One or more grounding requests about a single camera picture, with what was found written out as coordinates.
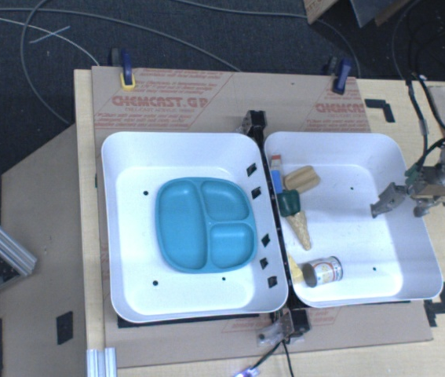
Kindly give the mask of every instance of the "blue divided plate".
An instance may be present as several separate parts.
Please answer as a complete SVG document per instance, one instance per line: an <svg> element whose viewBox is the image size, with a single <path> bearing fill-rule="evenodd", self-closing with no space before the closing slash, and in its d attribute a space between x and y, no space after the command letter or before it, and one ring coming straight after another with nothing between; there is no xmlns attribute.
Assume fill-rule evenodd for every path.
<svg viewBox="0 0 445 377"><path fill-rule="evenodd" d="M231 181L168 181L156 198L155 224L162 256L185 273L232 271L252 261L257 252L250 201Z"/></svg>

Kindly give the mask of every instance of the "black hole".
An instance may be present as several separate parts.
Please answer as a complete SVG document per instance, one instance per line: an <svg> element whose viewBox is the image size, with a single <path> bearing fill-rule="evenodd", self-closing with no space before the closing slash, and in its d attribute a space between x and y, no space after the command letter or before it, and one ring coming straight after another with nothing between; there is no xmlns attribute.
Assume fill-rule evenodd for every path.
<svg viewBox="0 0 445 377"><path fill-rule="evenodd" d="M261 194L261 188L257 187L252 190L252 198L256 199Z"/></svg>
<svg viewBox="0 0 445 377"><path fill-rule="evenodd" d="M246 175L250 177L250 175L257 170L257 165L255 163L252 163L249 167L246 168Z"/></svg>
<svg viewBox="0 0 445 377"><path fill-rule="evenodd" d="M269 235L266 235L261 239L261 242L262 244L264 244L264 247L267 247L270 241L271 239L269 239Z"/></svg>
<svg viewBox="0 0 445 377"><path fill-rule="evenodd" d="M273 287L273 286L275 286L277 284L278 284L278 278L276 276L270 276L268 278L268 285L269 285L269 287Z"/></svg>
<svg viewBox="0 0 445 377"><path fill-rule="evenodd" d="M261 263L262 269L266 268L268 266L268 264L269 264L267 258L262 258L260 263Z"/></svg>

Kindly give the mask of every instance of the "can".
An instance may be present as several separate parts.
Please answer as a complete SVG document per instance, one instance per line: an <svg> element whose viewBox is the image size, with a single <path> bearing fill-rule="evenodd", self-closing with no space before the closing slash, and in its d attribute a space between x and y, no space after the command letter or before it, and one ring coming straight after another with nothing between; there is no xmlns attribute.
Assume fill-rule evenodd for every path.
<svg viewBox="0 0 445 377"><path fill-rule="evenodd" d="M337 257L319 258L306 262L301 269L309 287L329 284L342 279L342 265Z"/></svg>

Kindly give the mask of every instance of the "yellow clamp pad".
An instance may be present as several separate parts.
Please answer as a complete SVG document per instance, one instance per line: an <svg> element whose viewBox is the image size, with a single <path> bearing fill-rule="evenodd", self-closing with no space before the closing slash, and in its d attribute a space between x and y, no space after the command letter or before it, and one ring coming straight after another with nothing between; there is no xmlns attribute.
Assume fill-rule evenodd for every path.
<svg viewBox="0 0 445 377"><path fill-rule="evenodd" d="M125 91L133 91L133 89L135 88L135 85L136 85L134 74L131 75L131 85L125 84L125 77L122 73L119 74L119 78L121 79L121 88L123 88Z"/></svg>

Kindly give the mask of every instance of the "dark surface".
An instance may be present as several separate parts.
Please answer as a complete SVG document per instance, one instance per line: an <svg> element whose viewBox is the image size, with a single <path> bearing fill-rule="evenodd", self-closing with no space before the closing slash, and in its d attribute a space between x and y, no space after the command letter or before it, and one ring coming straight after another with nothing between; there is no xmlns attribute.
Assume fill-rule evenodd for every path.
<svg viewBox="0 0 445 377"><path fill-rule="evenodd" d="M0 7L32 8L41 0L0 0ZM302 0L192 0L240 10L305 14ZM216 13L167 0L52 0L46 8L99 13L163 31L222 57L249 72L320 74L331 56L350 57L341 38L322 24L305 20ZM349 0L340 0L321 20L335 27L352 44L368 79L399 78L390 43L398 13L388 23L359 28ZM27 13L1 17L24 22ZM445 0L424 0L415 6L396 33L396 59L408 74L409 35L414 34L410 58L432 80L445 81ZM56 31L78 43L101 64L112 47L126 47L133 66L229 70L224 64L178 42L106 21L67 14L38 13L33 25ZM32 93L20 65L22 27L0 21L0 176L67 125L50 114ZM70 123L73 114L73 71L92 61L74 46L29 30L25 57L31 79L46 102Z"/></svg>

